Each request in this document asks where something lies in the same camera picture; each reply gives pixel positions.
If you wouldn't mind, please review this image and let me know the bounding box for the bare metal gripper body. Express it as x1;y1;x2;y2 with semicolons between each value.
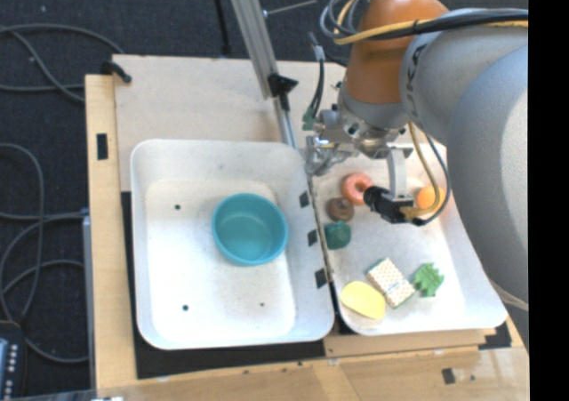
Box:
312;108;405;159

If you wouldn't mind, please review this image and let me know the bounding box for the pink doughnut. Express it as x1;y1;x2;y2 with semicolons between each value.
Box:
341;172;374;206

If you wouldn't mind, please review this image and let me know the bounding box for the brown doughnut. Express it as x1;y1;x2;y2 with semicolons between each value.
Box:
326;196;356;223

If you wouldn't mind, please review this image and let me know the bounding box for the dark green broccoli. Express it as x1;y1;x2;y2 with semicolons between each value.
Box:
323;220;353;252

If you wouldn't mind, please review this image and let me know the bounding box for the orange ball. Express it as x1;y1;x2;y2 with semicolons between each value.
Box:
416;185;446;214

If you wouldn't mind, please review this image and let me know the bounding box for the thin black and white rod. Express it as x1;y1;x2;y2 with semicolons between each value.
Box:
306;171;335;287

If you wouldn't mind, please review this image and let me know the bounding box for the teal bowl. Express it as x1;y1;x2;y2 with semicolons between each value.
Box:
211;192;289;268

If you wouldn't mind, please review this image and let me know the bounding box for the white plastic tray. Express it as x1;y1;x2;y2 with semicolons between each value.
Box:
305;140;509;338
130;138;336;351

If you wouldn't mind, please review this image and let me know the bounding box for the pale wood board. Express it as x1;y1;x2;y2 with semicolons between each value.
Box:
110;54;497;358

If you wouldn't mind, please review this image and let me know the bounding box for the white dotted biscuit packet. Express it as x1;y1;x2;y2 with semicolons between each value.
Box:
365;257;417;309

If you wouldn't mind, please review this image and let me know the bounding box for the yellow oval toy food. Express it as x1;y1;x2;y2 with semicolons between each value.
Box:
340;280;388;322

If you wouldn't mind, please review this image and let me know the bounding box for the green ridged leaf toy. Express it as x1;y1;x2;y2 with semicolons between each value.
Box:
413;262;445;300

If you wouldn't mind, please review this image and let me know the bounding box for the black cylinder on white bracket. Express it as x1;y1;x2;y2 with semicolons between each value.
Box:
363;145;415;225

